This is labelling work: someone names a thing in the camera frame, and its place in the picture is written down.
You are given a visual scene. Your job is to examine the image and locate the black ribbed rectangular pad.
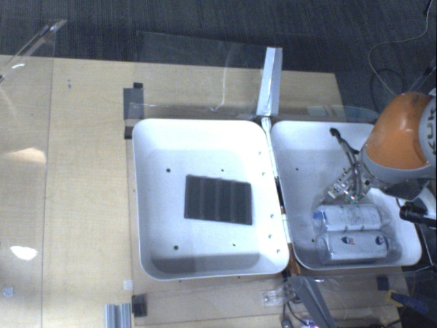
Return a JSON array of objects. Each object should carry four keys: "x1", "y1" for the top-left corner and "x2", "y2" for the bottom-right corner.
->
[{"x1": 184, "y1": 174, "x2": 253, "y2": 226}]

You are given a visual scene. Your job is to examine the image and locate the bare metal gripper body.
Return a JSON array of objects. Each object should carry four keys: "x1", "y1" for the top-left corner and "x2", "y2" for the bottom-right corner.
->
[{"x1": 363, "y1": 177, "x2": 430, "y2": 201}]

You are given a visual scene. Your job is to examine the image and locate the white plastic tray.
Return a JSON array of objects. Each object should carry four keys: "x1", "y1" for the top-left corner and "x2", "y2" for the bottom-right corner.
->
[
  {"x1": 131, "y1": 118, "x2": 291, "y2": 282},
  {"x1": 270, "y1": 120, "x2": 423, "y2": 271}
]

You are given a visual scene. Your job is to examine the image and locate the clear plastic bottle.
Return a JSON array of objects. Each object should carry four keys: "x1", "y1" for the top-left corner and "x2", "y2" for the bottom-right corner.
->
[
  {"x1": 311, "y1": 203, "x2": 392, "y2": 234},
  {"x1": 314, "y1": 230, "x2": 399, "y2": 266}
]

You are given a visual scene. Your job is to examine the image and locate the black cylinder on white bracket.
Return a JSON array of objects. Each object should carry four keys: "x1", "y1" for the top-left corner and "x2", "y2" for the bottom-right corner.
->
[{"x1": 399, "y1": 185, "x2": 437, "y2": 228}]

